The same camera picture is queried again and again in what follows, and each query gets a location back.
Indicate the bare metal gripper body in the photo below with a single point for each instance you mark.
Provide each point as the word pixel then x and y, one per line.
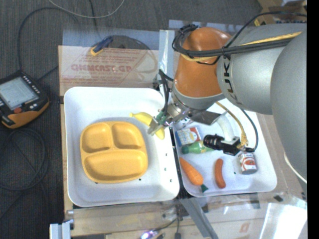
pixel 177 112

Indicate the orange carrot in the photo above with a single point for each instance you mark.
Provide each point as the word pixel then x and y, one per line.
pixel 192 173

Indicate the green bottle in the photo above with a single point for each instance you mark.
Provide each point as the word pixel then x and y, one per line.
pixel 195 148

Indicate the white blue orange carton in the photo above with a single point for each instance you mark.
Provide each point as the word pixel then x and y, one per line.
pixel 188 136

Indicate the yellow divided plate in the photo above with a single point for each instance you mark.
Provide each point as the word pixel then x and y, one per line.
pixel 113 163

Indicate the black cylinder on white bracket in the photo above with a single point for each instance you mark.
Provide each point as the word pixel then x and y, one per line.
pixel 213 142

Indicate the yellow banana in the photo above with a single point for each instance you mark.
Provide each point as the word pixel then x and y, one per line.
pixel 143 117

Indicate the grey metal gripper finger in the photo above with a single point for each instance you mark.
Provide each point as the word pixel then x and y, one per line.
pixel 157 125
pixel 151 129

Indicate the orange sausage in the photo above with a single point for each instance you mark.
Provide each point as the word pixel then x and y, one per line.
pixel 219 174

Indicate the white plastic tray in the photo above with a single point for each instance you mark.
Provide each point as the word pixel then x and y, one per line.
pixel 251 183
pixel 109 101

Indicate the white and orange can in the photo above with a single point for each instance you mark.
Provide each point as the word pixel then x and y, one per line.
pixel 248 162

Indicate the brown cardboard board red print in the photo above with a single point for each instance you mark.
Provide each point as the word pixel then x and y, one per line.
pixel 104 70

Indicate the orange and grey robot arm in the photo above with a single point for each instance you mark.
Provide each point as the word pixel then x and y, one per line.
pixel 251 83

